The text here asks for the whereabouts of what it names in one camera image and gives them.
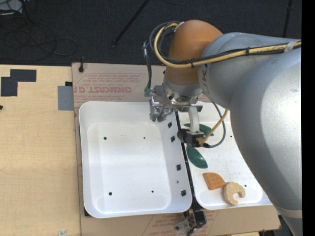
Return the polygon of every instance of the cardboard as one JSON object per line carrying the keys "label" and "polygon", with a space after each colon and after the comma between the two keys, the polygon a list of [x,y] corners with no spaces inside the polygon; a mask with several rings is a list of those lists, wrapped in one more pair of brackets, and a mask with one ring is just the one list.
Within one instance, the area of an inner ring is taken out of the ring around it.
{"label": "cardboard", "polygon": [[[79,142],[77,119],[73,110],[59,110],[58,103],[58,87],[81,78],[77,74],[78,67],[78,63],[72,67],[0,65],[0,77],[10,77],[11,69],[37,71],[36,82],[18,82],[17,96],[0,96],[0,235],[50,236],[64,230],[67,236],[183,235],[175,233],[173,228],[184,218],[181,213],[101,220],[85,216],[80,147],[76,146]],[[147,101],[143,97],[146,66],[91,64],[91,72],[94,67],[114,74],[129,73],[137,67],[143,77],[128,80],[132,92],[116,89],[112,96]],[[153,67],[153,70],[152,85],[155,85],[158,83],[155,79],[162,80],[164,67]],[[121,79],[103,83],[110,87],[114,87],[113,83],[122,86]],[[141,85],[134,88],[134,83]],[[275,230],[280,226],[273,206],[205,213],[207,224],[195,231],[195,236],[258,236],[254,232]]]}
{"label": "cardboard", "polygon": [[[79,202],[82,236],[182,236],[174,226],[185,217],[182,213],[125,216],[97,219],[85,214],[83,204],[82,158],[78,111],[87,101],[147,101],[148,83],[145,65],[84,63],[72,64],[74,115],[78,160]],[[161,85],[165,66],[152,66],[152,87]],[[205,96],[200,100],[209,101]],[[207,224],[194,236],[219,236],[279,229],[281,224],[273,205],[205,210]]]}

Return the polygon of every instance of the wooden table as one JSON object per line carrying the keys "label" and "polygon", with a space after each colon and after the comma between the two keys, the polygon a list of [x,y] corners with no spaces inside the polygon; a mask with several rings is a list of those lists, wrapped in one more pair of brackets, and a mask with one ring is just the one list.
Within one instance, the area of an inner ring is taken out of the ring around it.
{"label": "wooden table", "polygon": [[[18,82],[17,96],[0,96],[0,235],[58,236],[63,230],[66,236],[91,235],[81,225],[74,111],[58,107],[58,86],[72,81],[72,68],[0,65],[0,77],[10,77],[11,69],[36,70],[36,82]],[[256,228],[280,224],[274,208],[259,212],[270,221],[261,222],[255,208],[244,216]],[[136,220],[129,219],[125,226]],[[92,228],[93,221],[83,225]],[[220,228],[213,227],[213,233]],[[106,231],[113,236],[113,230]]]}

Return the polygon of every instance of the black floor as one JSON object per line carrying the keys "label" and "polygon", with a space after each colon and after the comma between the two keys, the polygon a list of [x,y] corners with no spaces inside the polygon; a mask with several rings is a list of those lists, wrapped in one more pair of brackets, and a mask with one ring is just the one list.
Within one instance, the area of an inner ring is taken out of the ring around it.
{"label": "black floor", "polygon": [[[25,0],[22,13],[0,11],[0,63],[71,65],[84,57],[145,64],[142,43],[156,26],[173,20],[203,20],[223,33],[298,39],[302,34],[302,0],[149,0],[112,48],[144,1]],[[154,55],[151,62],[160,65]]]}

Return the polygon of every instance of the green object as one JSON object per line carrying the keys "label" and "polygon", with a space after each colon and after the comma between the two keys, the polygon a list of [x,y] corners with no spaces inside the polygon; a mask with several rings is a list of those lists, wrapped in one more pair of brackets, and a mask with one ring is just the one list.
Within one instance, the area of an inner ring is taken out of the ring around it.
{"label": "green object", "polygon": [[202,154],[199,153],[197,149],[191,146],[186,146],[186,152],[187,152],[188,159],[194,166],[201,169],[208,168],[208,164],[205,158],[202,156]]}
{"label": "green object", "polygon": [[149,97],[150,96],[150,89],[148,87],[144,88],[144,96]]}
{"label": "green object", "polygon": [[[184,124],[184,126],[190,128],[190,123],[186,123],[186,124]],[[208,127],[208,126],[206,126],[206,125],[199,124],[199,130],[200,130],[201,132],[203,132],[205,135],[207,135],[207,134],[211,131],[211,128]]]}

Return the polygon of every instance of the black tripod leg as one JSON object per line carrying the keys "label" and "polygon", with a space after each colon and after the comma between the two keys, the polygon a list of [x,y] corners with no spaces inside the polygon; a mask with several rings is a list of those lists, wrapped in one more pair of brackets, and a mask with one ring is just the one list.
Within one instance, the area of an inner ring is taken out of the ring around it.
{"label": "black tripod leg", "polygon": [[287,30],[287,25],[289,23],[289,16],[290,16],[290,12],[292,10],[292,1],[293,0],[289,0],[288,5],[287,5],[286,18],[285,18],[285,24],[284,24],[284,30],[283,30],[283,37],[286,37],[286,30]]}
{"label": "black tripod leg", "polygon": [[138,9],[138,11],[134,14],[134,16],[132,17],[132,19],[128,22],[128,24],[125,26],[125,28],[122,30],[122,32],[118,35],[118,37],[113,41],[113,48],[116,47],[118,40],[123,36],[123,34],[126,32],[126,30],[131,26],[131,24],[133,23],[133,21],[137,18],[137,16],[140,14],[140,12],[143,10],[143,8],[147,5],[147,3],[150,0],[145,0],[143,2],[143,4],[141,5],[141,7]]}

